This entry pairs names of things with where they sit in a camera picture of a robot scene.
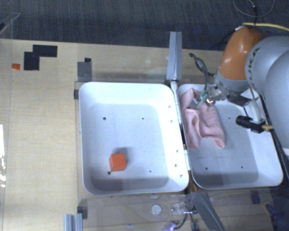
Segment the pink towel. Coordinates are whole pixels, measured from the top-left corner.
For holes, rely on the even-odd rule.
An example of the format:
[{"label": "pink towel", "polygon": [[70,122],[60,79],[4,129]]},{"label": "pink towel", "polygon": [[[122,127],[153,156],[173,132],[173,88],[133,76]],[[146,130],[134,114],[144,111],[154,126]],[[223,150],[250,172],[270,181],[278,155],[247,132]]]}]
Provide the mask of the pink towel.
[{"label": "pink towel", "polygon": [[201,138],[212,138],[219,147],[223,148],[225,134],[215,107],[209,107],[204,103],[198,110],[189,108],[193,98],[199,96],[200,92],[191,88],[180,98],[187,146],[198,148]]}]

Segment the black connector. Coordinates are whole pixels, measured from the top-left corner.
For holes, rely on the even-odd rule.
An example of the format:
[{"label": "black connector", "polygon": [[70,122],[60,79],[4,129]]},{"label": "black connector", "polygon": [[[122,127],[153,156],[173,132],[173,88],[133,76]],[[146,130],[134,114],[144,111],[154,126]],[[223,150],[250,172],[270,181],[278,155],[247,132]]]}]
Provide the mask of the black connector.
[{"label": "black connector", "polygon": [[262,126],[265,124],[265,121],[263,121],[261,123],[255,123],[252,121],[252,118],[250,118],[248,116],[239,115],[236,118],[236,123],[241,127],[250,128],[250,130],[252,132],[262,133],[264,131]]}]

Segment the orange block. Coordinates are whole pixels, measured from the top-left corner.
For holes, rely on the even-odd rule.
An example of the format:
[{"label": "orange block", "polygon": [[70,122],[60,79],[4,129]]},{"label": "orange block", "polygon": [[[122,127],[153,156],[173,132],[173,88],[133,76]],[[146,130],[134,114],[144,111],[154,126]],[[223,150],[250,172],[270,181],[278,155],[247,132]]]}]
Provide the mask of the orange block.
[{"label": "orange block", "polygon": [[124,153],[112,154],[109,158],[109,163],[111,172],[125,170],[126,160]]},{"label": "orange block", "polygon": [[12,69],[19,71],[20,70],[20,64],[12,64]]}]

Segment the carpeted floor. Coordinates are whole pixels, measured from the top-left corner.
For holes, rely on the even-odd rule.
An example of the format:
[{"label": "carpeted floor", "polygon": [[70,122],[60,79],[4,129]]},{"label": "carpeted floor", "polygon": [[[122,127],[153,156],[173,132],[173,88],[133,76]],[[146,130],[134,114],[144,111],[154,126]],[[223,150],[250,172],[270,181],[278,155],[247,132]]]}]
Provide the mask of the carpeted floor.
[{"label": "carpeted floor", "polygon": [[[252,0],[258,15],[273,0]],[[246,0],[237,6],[253,14]],[[0,0],[0,12],[20,12],[16,39],[167,47],[170,31],[182,31],[183,47],[207,49],[243,22],[233,0]],[[289,0],[276,0],[258,22],[289,27]]]}]

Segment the wooden table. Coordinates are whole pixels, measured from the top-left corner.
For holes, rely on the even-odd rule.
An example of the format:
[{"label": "wooden table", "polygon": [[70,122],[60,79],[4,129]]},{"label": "wooden table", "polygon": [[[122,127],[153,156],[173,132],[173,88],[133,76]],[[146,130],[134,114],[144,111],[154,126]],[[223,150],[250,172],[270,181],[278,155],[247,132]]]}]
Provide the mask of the wooden table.
[{"label": "wooden table", "polygon": [[[56,45],[56,58],[40,57],[39,71],[24,71],[24,52],[33,44]],[[183,79],[204,81],[192,58],[193,52],[214,72],[222,52],[183,50]],[[78,206],[78,175],[75,128],[74,82],[77,62],[92,59],[93,74],[158,74],[166,73],[168,49],[90,45],[76,43],[13,41],[13,70],[7,181],[3,230],[61,231],[64,214],[75,214]],[[231,203],[228,216],[222,219],[229,227],[258,227],[272,230],[269,217],[257,212],[253,222],[235,216],[241,203]],[[222,212],[227,208],[220,206]],[[245,207],[247,214],[255,206]],[[198,216],[200,227],[205,225]],[[161,230],[166,223],[144,223],[116,227],[92,227],[85,230]],[[180,230],[190,230],[189,221]]]}]

